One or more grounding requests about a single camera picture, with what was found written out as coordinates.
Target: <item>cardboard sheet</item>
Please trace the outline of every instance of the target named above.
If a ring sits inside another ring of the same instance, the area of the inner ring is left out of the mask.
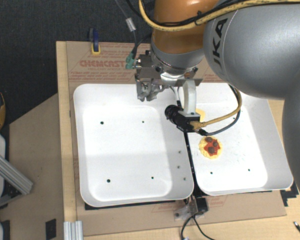
[[[141,44],[138,52],[144,53],[149,47],[149,44]],[[66,42],[77,219],[83,222],[84,236],[182,226],[183,221],[175,221],[173,215],[174,210],[184,206],[182,200],[85,210],[79,188],[74,90],[85,83],[135,84],[135,71],[125,69],[125,60],[133,44],[101,42],[100,48],[101,53],[93,55],[89,42]],[[205,59],[198,65],[196,78],[203,78],[203,82],[207,83],[222,82]],[[209,211],[198,219],[200,224],[286,215],[279,191],[208,196],[207,201]]]

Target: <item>robotic arm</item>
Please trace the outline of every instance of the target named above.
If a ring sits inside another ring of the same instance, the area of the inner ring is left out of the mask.
[[[143,0],[139,7],[153,33],[151,50],[135,64],[138,99],[183,87],[184,108],[169,106],[165,114],[180,130],[198,132],[193,122],[200,123],[196,86],[202,79],[195,74],[205,56],[243,93],[284,100],[284,147],[300,190],[300,0],[156,0],[153,19]]]

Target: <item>black pen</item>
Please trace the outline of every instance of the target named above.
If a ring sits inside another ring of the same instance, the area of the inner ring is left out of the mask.
[[[296,229],[300,232],[300,226],[299,226],[299,224],[297,222],[295,222],[295,221],[293,223],[294,223]]]

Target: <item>yellow cable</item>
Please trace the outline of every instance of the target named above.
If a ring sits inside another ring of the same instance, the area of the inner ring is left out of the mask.
[[[204,16],[200,19],[198,19],[196,22],[191,22],[189,24],[183,25],[183,26],[160,26],[156,23],[154,23],[151,19],[148,18],[144,7],[142,6],[141,0],[139,0],[139,9],[140,13],[144,19],[144,21],[152,28],[160,31],[165,31],[165,32],[176,32],[176,31],[182,31],[182,30],[188,30],[196,27],[197,25],[204,24],[214,18],[217,18],[221,15],[247,8],[247,7],[252,7],[256,5],[268,5],[268,4],[279,4],[279,3],[300,3],[300,0],[247,0],[239,3],[235,3],[232,5],[229,5],[223,9],[217,10],[215,12],[212,12],[208,14],[207,16]]]
[[[229,117],[232,117],[233,115],[237,114],[240,111],[241,106],[242,106],[242,97],[241,97],[241,94],[240,94],[239,90],[237,88],[234,88],[234,89],[235,89],[235,91],[238,95],[238,107],[234,111],[232,111],[231,113],[226,114],[224,116],[220,116],[220,117],[217,117],[217,118],[212,119],[210,121],[207,121],[207,122],[191,121],[190,125],[193,126],[193,129],[198,130],[200,128],[203,128],[203,127],[206,127],[208,125],[220,122],[222,120],[225,120],[225,119],[227,119]]]

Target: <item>wooden table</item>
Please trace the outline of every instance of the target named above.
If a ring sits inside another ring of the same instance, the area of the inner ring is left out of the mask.
[[[56,43],[57,77],[60,117],[60,140],[63,183],[64,220],[74,222],[77,220],[76,195],[73,168],[73,150],[70,121],[70,101],[67,69],[67,48],[65,41]],[[270,108],[282,139],[282,110],[283,101],[270,100]],[[300,225],[300,195],[288,200],[287,216],[252,219],[235,222],[206,224],[202,230],[206,235],[216,240],[249,239],[300,239],[300,233],[294,226],[294,221]],[[85,240],[179,240],[180,228],[153,229],[146,231],[126,232],[108,235],[85,237]],[[196,226],[187,226],[184,236],[191,240],[205,239]]]

